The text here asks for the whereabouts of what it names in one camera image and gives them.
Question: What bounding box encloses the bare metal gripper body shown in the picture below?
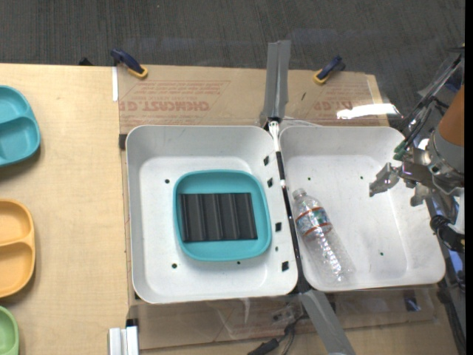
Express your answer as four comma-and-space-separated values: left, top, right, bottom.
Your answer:
400, 138, 466, 198

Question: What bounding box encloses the white plastic tray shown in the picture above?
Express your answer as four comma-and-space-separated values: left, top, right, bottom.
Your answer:
278, 124, 447, 294
125, 124, 299, 305

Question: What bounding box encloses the clear plastic bottle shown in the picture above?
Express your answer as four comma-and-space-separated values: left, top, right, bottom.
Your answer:
291, 187, 357, 285

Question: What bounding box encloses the black ribbed rectangular tray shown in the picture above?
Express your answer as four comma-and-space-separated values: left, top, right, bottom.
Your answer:
177, 192, 259, 244

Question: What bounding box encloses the blue divided plate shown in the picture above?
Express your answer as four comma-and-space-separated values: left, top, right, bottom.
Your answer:
0, 84, 41, 168
172, 169, 273, 263

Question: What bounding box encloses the brown cardboard board, red print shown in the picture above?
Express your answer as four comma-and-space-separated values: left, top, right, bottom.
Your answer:
117, 64, 445, 351

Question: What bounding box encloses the orange divided plate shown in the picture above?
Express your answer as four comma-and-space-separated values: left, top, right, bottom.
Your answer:
0, 198, 37, 299

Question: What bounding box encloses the green divided plate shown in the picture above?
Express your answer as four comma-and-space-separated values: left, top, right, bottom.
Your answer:
0, 305, 20, 355

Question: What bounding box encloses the black cylinder on white bracket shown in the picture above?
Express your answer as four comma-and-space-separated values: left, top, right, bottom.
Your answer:
429, 191, 466, 254

